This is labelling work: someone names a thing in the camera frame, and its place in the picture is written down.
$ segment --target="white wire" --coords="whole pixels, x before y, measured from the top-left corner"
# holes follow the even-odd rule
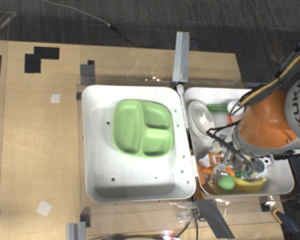
[[[92,15],[90,13],[87,13],[87,12],[85,12],[83,10],[80,10],[80,9],[77,9],[77,8],[74,8],[74,7],[71,7],[71,6],[68,6],[68,5],[64,5],[64,4],[60,4],[60,3],[56,3],[56,2],[51,2],[51,1],[48,1],[48,0],[41,0],[41,1],[44,1],[46,3],[52,4],[52,5],[55,5],[55,6],[60,6],[60,7],[69,8],[69,9],[75,10],[75,11],[77,11],[79,13],[82,13],[84,15],[87,15],[89,17],[92,17],[94,19],[97,19],[98,21],[101,21],[101,22],[105,23],[108,27],[111,27],[110,23],[108,23],[105,20],[103,20],[101,18],[98,18],[98,17],[96,17],[96,16],[94,16],[94,15]]]

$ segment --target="yellow cable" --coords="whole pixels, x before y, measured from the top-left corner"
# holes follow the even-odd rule
[[[248,97],[246,97],[243,101],[241,101],[240,106],[244,106],[247,104],[248,101],[250,101],[253,97],[257,96],[258,94],[262,93],[264,90],[270,88],[274,84],[276,84],[281,78],[283,78],[298,62],[300,61],[300,55],[298,55],[285,69],[285,71],[276,79],[274,79],[272,82],[266,84],[265,86],[261,87],[260,89],[254,91],[251,93]]]

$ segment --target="white square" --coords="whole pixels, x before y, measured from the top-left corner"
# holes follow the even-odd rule
[[[38,208],[36,209],[36,212],[44,217],[48,217],[51,208],[52,208],[51,204],[48,204],[45,201],[41,201]]]
[[[50,103],[60,103],[61,94],[52,94]]]

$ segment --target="green tray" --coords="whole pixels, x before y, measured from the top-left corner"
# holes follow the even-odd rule
[[[112,139],[115,147],[126,155],[164,156],[173,146],[171,114],[159,103],[139,99],[122,100],[114,111]]]

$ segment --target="green object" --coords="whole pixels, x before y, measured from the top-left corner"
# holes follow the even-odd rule
[[[212,113],[228,113],[228,103],[224,104],[210,104],[207,108]]]
[[[173,146],[174,129],[169,110],[151,101],[125,99],[114,111],[112,139],[123,154],[158,157]]]
[[[237,177],[237,178],[241,178],[241,172],[240,171],[236,171],[235,173],[234,173],[234,175]]]
[[[235,184],[235,179],[230,174],[218,179],[218,185],[224,191],[231,191],[235,187]]]

